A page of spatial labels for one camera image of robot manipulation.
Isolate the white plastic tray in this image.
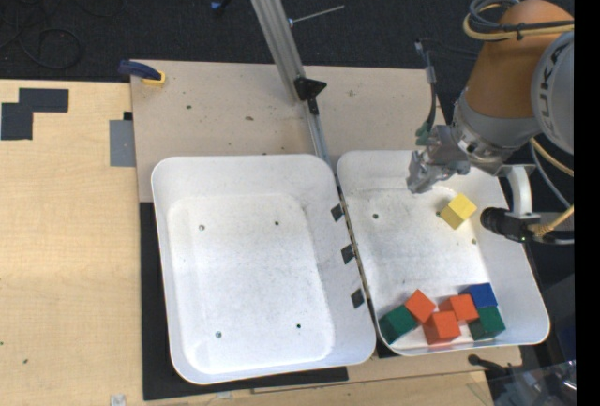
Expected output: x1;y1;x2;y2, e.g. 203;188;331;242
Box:
150;153;378;386
336;148;551;357

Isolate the yellow cube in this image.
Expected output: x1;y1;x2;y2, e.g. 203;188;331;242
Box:
439;192;479;231

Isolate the blue cube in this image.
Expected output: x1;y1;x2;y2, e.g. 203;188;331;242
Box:
460;282;500;309

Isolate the black cylinder on white bracket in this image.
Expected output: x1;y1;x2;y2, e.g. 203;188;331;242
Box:
479;163;542;245

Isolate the pale wood board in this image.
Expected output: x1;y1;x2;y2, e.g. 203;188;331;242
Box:
128;59;524;398

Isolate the green cube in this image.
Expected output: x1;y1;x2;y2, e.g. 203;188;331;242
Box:
378;304;419;346
468;306;507;342

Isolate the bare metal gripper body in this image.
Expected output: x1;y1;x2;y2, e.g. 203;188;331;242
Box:
423;124;514;177

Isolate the orange cube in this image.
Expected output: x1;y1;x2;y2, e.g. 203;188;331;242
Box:
440;293;481;325
403;289;438;325
422;309;462;346

